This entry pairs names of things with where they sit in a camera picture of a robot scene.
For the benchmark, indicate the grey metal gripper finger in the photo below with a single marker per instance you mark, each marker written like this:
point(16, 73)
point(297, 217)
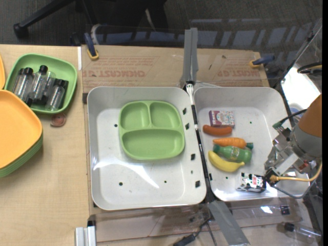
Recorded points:
point(271, 160)

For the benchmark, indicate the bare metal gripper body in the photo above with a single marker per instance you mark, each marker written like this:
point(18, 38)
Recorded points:
point(282, 138)

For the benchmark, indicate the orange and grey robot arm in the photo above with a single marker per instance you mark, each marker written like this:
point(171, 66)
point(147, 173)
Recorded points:
point(310, 127)

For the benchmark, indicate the black and white carton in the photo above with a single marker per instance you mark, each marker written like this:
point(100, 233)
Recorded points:
point(252, 182)

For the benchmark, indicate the green bottle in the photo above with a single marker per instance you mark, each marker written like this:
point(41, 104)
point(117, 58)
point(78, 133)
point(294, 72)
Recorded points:
point(234, 153)

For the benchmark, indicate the white plastic tray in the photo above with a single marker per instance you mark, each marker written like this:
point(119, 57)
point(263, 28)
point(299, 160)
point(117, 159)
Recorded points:
point(258, 106)
point(143, 178)

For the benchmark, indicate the orange carrot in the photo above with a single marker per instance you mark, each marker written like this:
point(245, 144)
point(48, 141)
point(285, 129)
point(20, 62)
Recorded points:
point(230, 142)

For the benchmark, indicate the yellow banana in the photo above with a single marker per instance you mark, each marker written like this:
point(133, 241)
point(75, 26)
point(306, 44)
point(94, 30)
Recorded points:
point(223, 164)

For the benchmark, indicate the red sausage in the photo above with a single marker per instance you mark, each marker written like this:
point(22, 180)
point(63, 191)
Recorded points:
point(217, 130)

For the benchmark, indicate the purple carton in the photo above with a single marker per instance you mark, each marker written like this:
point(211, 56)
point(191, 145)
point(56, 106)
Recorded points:
point(222, 118)

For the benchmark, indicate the clear plastic bottle black cap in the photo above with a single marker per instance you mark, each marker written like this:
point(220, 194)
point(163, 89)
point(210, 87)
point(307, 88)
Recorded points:
point(56, 95)
point(302, 230)
point(21, 83)
point(39, 82)

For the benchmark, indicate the green divided plate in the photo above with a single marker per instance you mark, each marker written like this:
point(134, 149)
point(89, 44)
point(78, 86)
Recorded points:
point(151, 140)

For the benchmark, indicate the brown cardboard board red print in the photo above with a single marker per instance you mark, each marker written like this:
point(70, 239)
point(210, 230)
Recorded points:
point(153, 68)

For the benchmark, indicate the orange plate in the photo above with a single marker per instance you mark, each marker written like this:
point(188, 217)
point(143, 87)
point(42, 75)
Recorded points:
point(18, 127)
point(1, 72)

